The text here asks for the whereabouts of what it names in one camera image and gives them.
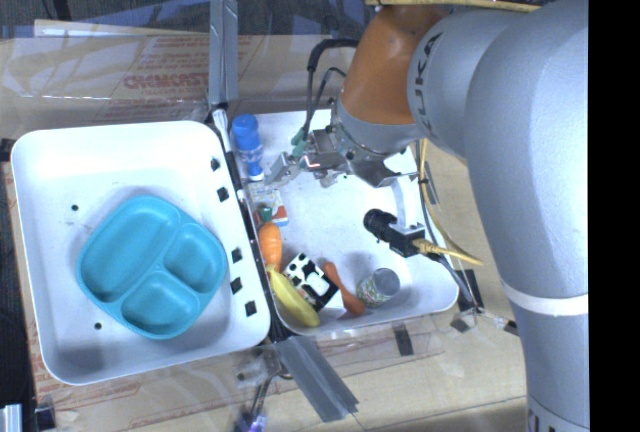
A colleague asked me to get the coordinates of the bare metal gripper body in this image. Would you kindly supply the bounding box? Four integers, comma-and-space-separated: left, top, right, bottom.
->
298, 127, 419, 189

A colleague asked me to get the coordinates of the small white and orange carton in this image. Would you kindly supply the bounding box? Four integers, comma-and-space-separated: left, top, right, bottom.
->
246, 183, 291, 228

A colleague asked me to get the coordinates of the clear bottle with blue cap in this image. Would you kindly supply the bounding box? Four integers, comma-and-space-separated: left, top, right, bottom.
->
230, 113, 266, 183

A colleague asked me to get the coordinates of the white plastic tray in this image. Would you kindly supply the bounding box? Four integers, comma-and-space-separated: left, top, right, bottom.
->
9, 119, 273, 387
227, 108, 461, 338

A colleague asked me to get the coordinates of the orange carrot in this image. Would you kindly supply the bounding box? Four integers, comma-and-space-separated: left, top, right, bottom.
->
256, 205, 284, 274

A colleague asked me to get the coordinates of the black and white carton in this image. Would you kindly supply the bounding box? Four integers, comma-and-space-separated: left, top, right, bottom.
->
281, 251, 341, 314

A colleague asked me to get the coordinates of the yellow banana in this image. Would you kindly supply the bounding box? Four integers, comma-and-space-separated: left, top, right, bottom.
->
265, 264, 322, 329

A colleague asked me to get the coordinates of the small patterned can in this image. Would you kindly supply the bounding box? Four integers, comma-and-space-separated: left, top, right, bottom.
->
355, 267, 402, 310

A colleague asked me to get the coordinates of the brown cardboard board red print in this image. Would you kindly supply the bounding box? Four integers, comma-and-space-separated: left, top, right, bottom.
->
0, 19, 532, 432

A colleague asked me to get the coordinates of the blue divided plate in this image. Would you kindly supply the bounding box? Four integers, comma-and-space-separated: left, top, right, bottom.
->
75, 194, 229, 341

